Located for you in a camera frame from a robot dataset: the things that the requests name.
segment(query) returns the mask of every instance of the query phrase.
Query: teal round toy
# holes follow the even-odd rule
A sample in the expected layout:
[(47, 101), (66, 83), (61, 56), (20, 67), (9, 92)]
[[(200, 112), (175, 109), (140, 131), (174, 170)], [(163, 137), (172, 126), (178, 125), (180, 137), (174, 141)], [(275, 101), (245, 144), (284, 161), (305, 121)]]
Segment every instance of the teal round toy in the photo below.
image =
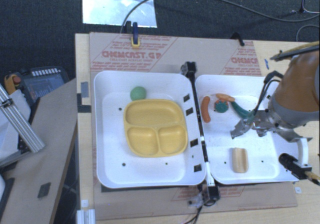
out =
[(225, 113), (229, 109), (229, 104), (227, 101), (219, 99), (215, 101), (214, 107), (218, 113)]
[(132, 101), (139, 100), (139, 99), (145, 99), (147, 96), (147, 91), (144, 87), (135, 87), (130, 92), (130, 98)]

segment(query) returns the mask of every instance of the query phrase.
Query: yellow plate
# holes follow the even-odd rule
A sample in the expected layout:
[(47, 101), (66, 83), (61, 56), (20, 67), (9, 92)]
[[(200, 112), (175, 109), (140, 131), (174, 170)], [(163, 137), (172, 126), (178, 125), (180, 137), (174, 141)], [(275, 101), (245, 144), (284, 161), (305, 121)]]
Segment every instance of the yellow plate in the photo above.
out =
[(124, 110), (123, 120), (127, 143), (131, 151), (139, 156), (171, 156), (186, 149), (188, 134), (185, 116), (174, 101), (132, 101)]

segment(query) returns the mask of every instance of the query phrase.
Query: white tray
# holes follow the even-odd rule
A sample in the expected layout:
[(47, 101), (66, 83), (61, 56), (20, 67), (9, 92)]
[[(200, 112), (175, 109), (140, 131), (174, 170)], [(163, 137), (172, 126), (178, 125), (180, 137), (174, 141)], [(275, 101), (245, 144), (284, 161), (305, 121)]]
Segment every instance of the white tray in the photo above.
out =
[[(97, 176), (110, 188), (139, 186), (196, 185), (205, 177), (204, 156), (190, 81), (180, 74), (103, 71), (94, 79)], [(147, 98), (175, 101), (185, 115), (188, 146), (178, 155), (146, 158), (129, 148), (123, 111), (131, 102), (130, 91), (142, 86)], [(187, 116), (186, 110), (193, 108)], [(198, 145), (190, 141), (198, 139)], [(201, 170), (194, 171), (201, 165)]]
[[(288, 143), (275, 133), (268, 132), (258, 137), (254, 130), (235, 139), (230, 131), (235, 128), (240, 117), (229, 106), (225, 113), (215, 112), (216, 93), (224, 93), (235, 97), (235, 101), (247, 110), (252, 110), (257, 102), (263, 86), (264, 77), (201, 75), (196, 80), (199, 105), (205, 96), (210, 96), (209, 115), (211, 121), (203, 122), (203, 131), (210, 170), (213, 177), (223, 184), (244, 184), (261, 182), (297, 181), (289, 171), (279, 163), (282, 153), (288, 153), (298, 159), (298, 145)], [(272, 95), (278, 83), (272, 83), (267, 95)], [(260, 110), (268, 107), (265, 99)], [(248, 154), (248, 171), (235, 173), (232, 167), (232, 148), (245, 148)]]

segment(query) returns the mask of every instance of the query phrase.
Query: wooden table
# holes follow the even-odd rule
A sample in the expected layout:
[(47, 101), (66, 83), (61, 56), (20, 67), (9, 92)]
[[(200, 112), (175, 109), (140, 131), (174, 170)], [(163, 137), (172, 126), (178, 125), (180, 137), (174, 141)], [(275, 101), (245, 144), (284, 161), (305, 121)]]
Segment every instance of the wooden table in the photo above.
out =
[[(89, 35), (77, 34), (75, 36), (76, 44), (76, 77), (77, 93), (81, 93), (81, 83), (90, 83), (90, 56), (89, 56)], [(269, 61), (268, 70), (265, 65), (265, 59), (269, 59), (279, 50), (288, 50), (297, 47), (303, 43), (295, 42), (266, 42), (254, 41), (255, 51), (258, 57), (259, 66), (262, 75), (266, 75), (272, 70), (284, 73), (288, 68), (288, 61), (272, 62)], [(82, 98), (83, 105), (90, 105), (90, 92), (88, 97)], [(309, 163), (313, 166), (313, 171), (319, 174), (319, 126), (318, 122), (308, 123), (306, 127), (297, 129), (303, 136), (311, 136), (313, 140), (309, 142)], [(79, 137), (79, 167), (80, 167), (80, 198), (88, 200), (87, 207), (82, 209), (94, 208), (93, 191), (93, 153), (92, 153), (92, 127), (91, 114), (78, 113), (78, 137)], [(295, 187), (301, 188), (302, 193), (297, 194), (298, 207), (260, 209), (260, 210), (242, 210), (232, 212), (215, 212), (200, 214), (197, 223), (317, 223), (320, 219), (319, 203), (320, 188), (307, 180), (297, 182)], [(156, 216), (130, 219), (101, 220), (97, 224), (135, 224), (135, 223), (184, 223), (193, 215), (171, 215)]]

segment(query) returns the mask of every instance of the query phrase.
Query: black floor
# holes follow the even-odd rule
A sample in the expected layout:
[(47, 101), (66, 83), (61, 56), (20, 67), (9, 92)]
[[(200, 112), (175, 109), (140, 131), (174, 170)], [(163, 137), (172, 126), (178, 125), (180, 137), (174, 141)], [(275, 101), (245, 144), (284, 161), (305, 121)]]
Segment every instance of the black floor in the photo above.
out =
[[(302, 0), (228, 1), (280, 19), (297, 21), (315, 16), (298, 13)], [(319, 4), (320, 0), (305, 0), (305, 7), (310, 11), (319, 11)], [(246, 40), (295, 41), (299, 28), (319, 26), (319, 17), (299, 23), (280, 22), (217, 0), (155, 0), (154, 5), (157, 28), (140, 29), (142, 34), (229, 38), (238, 32)], [(118, 26), (83, 24), (82, 0), (0, 0), (1, 82), (10, 71), (41, 66), (62, 66), (72, 79), (75, 34), (119, 31)], [(302, 29), (299, 40), (319, 40), (319, 29)], [(58, 210), (66, 223), (74, 221), (72, 191), (77, 180), (74, 167), (72, 161), (66, 180), (71, 188), (62, 192), (61, 200), (68, 208)]]

